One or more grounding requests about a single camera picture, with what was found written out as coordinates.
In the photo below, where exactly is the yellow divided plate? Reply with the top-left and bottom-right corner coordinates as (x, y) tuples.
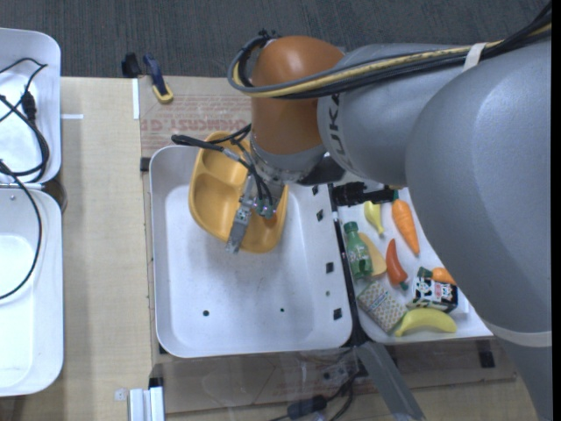
(188, 131), (290, 254)

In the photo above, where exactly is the large orange carrot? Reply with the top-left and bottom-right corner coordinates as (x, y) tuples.
(390, 189), (422, 257)

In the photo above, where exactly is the yellow wedge slice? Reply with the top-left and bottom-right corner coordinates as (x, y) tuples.
(359, 232), (388, 278)

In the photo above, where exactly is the red chili pepper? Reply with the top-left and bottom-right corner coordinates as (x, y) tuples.
(385, 238), (410, 291)

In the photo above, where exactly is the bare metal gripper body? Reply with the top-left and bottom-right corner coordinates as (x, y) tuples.
(239, 158), (305, 212)

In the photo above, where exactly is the small orange carrot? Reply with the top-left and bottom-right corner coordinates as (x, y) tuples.
(416, 266), (458, 287)

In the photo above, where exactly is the white plastic tray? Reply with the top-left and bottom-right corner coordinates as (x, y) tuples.
(148, 144), (354, 360)
(331, 181), (494, 346)

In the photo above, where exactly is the small yellow banana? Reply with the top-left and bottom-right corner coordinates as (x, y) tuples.
(363, 200), (387, 237)

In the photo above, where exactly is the large yellow banana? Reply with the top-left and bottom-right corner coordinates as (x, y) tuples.
(394, 306), (458, 339)

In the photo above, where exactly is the cow print milk carton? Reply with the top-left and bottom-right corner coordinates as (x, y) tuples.
(407, 276), (470, 316)

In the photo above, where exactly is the green plastic bottle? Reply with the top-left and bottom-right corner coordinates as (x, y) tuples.
(342, 221), (374, 281)

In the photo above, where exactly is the patterned biscuit packet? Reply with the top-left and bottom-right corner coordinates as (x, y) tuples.
(356, 279), (409, 335)

